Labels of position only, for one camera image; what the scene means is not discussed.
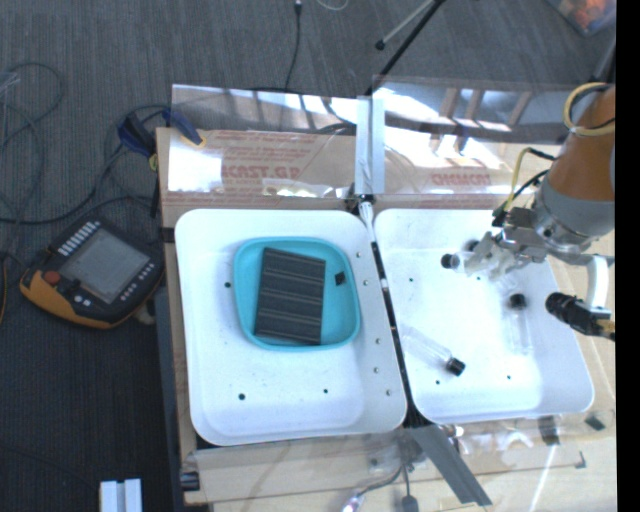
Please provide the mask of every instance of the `table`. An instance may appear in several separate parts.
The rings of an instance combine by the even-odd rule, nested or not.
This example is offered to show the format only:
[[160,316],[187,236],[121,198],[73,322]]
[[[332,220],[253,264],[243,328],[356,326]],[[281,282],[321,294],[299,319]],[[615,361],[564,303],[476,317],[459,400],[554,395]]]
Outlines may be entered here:
[[[200,438],[190,418],[172,229],[181,215],[196,208],[305,210],[313,204],[318,210],[349,211],[355,208],[354,186],[361,196],[375,196],[380,210],[493,208],[506,193],[510,165],[522,147],[536,144],[542,150],[557,151],[562,127],[557,120],[544,118],[548,112],[543,100],[551,98],[557,103],[569,91],[556,87],[542,94],[513,84],[389,80],[373,97],[373,103],[385,104],[379,118],[386,124],[385,138],[383,144],[367,146],[367,140],[380,142],[376,137],[381,135],[375,123],[363,121],[380,115],[380,110],[368,111],[372,107],[366,101],[174,87],[173,108],[187,115],[205,137],[215,138],[218,156],[224,155],[216,177],[205,173],[201,181],[176,184],[171,165],[175,158],[186,157],[180,149],[184,141],[175,144],[179,139],[175,129],[157,130],[172,353],[164,373],[166,377],[170,372],[173,380],[173,386],[167,388],[175,400],[175,416],[169,417],[169,424],[175,418],[185,504],[215,503],[217,511],[341,510],[354,489],[393,477],[398,461],[409,454],[413,456],[410,489],[420,510],[463,507],[460,482],[458,492],[452,492],[451,478],[444,479],[433,460],[416,455],[415,440],[402,427],[375,435],[225,447],[212,447]],[[491,105],[496,98],[503,103]],[[427,106],[434,101],[438,108],[429,111]],[[530,108],[536,102],[536,108]],[[508,111],[496,116],[505,104]],[[370,133],[359,138],[358,130]],[[426,144],[416,146],[421,138]],[[416,154],[415,147],[429,147],[431,152]],[[381,148],[386,149],[376,156]],[[190,168],[204,169],[211,158],[210,153],[205,159],[190,161]],[[382,175],[376,167],[380,158],[386,164]],[[541,165],[533,159],[526,171],[533,174]],[[423,167],[429,173],[421,174]],[[301,168],[305,180],[299,179]],[[443,187],[449,193],[443,194]],[[613,254],[614,234],[596,245],[596,251]],[[560,289],[584,296],[583,269],[551,264]],[[613,268],[610,274],[608,305],[615,311]],[[510,418],[440,429],[448,433],[464,464],[491,498],[493,504],[484,510],[617,509],[616,461],[612,457],[616,444],[615,345],[603,339],[577,338],[596,390],[593,405],[584,414]],[[469,483],[462,480],[462,487]],[[364,510],[390,510],[404,487],[399,475],[393,483],[368,491]],[[472,504],[477,496],[469,491],[466,507],[470,510],[483,509]]]

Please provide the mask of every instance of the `handheld device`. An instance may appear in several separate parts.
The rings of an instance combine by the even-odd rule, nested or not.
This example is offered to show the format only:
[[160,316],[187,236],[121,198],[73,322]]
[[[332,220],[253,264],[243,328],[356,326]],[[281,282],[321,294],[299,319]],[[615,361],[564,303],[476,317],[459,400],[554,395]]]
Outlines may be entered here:
[[22,294],[71,322],[110,329],[133,315],[164,273],[159,251],[99,217],[62,232],[22,276]]

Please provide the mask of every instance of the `button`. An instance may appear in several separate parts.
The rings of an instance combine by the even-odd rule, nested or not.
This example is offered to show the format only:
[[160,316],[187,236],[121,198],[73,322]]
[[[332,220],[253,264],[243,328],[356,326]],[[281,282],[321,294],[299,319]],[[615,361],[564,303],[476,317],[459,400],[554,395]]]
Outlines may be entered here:
[[60,272],[56,272],[55,270],[47,270],[42,275],[42,279],[44,279],[44,281],[50,284],[51,286],[55,286],[60,282],[60,279],[62,279],[62,276],[60,275]]

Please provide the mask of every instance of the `gray carpet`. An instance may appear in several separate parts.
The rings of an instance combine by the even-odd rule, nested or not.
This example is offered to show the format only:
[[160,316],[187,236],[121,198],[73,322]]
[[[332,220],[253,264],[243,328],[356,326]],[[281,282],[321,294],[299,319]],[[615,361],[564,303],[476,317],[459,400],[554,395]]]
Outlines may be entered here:
[[[156,112],[174,83],[285,87],[296,41],[293,3],[0,2],[0,69],[19,79],[3,121],[9,134],[28,125],[0,155],[0,254],[9,285],[0,324],[0,510],[97,511],[99,482],[130,477],[142,480],[145,511],[172,510],[155,328],[70,325],[26,301],[17,281],[24,264],[88,208],[152,195],[154,175],[137,154],[118,159],[99,180],[123,114]],[[304,0],[289,88],[363,94],[420,18],[384,51],[375,42],[418,5],[351,0],[332,10]],[[452,0],[391,74],[578,85],[614,35],[610,27],[584,37],[543,0]],[[77,214],[42,222],[88,197]],[[135,200],[98,212],[156,243],[158,222]]]

